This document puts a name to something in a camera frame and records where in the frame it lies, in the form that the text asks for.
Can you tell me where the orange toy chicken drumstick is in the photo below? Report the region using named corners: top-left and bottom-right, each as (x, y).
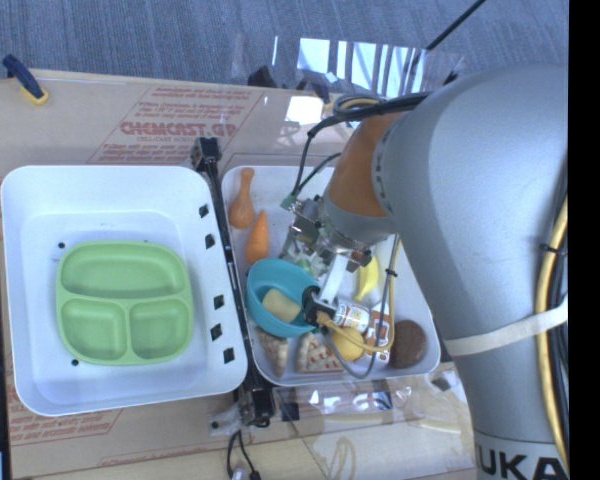
top-left (227, 167), bottom-right (257, 230)

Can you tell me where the brown biscuit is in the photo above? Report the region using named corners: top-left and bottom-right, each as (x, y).
top-left (388, 319), bottom-right (428, 371)

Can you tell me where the blue bowl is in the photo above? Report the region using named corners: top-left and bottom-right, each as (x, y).
top-left (244, 257), bottom-right (322, 339)

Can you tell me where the yellow banana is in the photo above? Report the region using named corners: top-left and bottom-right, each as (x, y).
top-left (353, 255), bottom-right (382, 304)

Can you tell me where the tan bread piece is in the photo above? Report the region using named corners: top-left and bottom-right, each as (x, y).
top-left (255, 326), bottom-right (290, 379)

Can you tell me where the orange carrot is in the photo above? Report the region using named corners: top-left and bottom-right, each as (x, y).
top-left (244, 210), bottom-right (271, 265)

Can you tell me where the thin black and white rod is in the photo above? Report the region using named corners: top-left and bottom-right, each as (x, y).
top-left (205, 160), bottom-right (264, 395)

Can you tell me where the white plastic tray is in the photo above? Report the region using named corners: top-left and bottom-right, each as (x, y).
top-left (221, 165), bottom-right (442, 388)
top-left (0, 164), bottom-right (249, 418)

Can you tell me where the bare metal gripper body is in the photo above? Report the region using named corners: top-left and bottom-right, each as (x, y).
top-left (285, 195), bottom-right (374, 275)

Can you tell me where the black block with thin wires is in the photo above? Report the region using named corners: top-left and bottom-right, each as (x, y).
top-left (233, 385), bottom-right (277, 427)
top-left (190, 136), bottom-right (224, 170)

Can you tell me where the green divided plate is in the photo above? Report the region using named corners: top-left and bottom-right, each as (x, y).
top-left (54, 240), bottom-right (196, 367)

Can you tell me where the yellow lemon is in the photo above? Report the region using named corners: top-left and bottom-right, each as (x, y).
top-left (329, 326), bottom-right (366, 363)

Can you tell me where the pizza slice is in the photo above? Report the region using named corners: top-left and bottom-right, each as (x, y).
top-left (294, 331), bottom-right (347, 375)

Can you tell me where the small brown bottle white label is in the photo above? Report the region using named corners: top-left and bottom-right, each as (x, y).
top-left (329, 302), bottom-right (372, 334)

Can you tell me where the brown cardboard board red print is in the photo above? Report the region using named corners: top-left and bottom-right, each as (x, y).
top-left (0, 67), bottom-right (477, 480)

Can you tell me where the orange and white carton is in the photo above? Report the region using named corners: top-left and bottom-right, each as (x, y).
top-left (363, 309), bottom-right (397, 365)

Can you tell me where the pale yellow block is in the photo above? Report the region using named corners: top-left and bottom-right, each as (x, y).
top-left (261, 288), bottom-right (303, 324)

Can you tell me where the black cylinder on white bracket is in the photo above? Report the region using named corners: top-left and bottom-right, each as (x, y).
top-left (301, 256), bottom-right (352, 327)

